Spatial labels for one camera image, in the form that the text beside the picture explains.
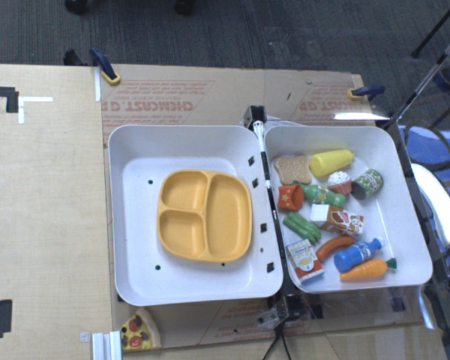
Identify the green can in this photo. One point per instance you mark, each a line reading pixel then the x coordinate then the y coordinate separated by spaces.
pixel 368 183

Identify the orange carrot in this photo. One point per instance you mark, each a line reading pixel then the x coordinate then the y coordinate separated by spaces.
pixel 365 270

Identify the green asparagus bunch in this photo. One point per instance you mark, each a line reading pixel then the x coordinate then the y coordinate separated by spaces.
pixel 302 226

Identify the brown cardboard board red print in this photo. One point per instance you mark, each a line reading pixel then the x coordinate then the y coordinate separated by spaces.
pixel 180 99

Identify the brown and white milk carton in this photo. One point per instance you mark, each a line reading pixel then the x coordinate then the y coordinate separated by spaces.
pixel 339 219

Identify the green bottle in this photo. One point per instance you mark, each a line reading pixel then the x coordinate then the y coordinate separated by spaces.
pixel 324 195

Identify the pizza slice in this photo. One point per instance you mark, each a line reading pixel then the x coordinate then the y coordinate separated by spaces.
pixel 138 332

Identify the thin black and white rod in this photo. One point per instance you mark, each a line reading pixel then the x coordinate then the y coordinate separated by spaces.
pixel 264 163

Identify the orange divided plate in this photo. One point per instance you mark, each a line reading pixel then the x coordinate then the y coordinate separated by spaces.
pixel 225 216

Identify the red fries box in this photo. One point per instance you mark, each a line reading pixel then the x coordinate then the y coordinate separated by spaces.
pixel 290 198

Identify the orange sausage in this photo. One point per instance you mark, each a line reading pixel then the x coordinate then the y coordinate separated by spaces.
pixel 333 247

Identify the yellow mustard bottle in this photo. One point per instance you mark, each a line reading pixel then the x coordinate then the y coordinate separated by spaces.
pixel 328 162

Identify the white frosted cupcake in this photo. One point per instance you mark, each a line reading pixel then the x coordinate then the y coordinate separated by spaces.
pixel 339 182

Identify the white plastic tray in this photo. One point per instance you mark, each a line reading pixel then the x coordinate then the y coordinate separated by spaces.
pixel 401 216
pixel 142 283

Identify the toast bread slice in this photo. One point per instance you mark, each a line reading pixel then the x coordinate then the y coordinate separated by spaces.
pixel 292 170

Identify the blue bottle white cap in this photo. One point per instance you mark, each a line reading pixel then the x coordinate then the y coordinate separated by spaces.
pixel 354 256

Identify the red and white soup packet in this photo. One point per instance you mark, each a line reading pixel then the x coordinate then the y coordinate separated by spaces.
pixel 304 261

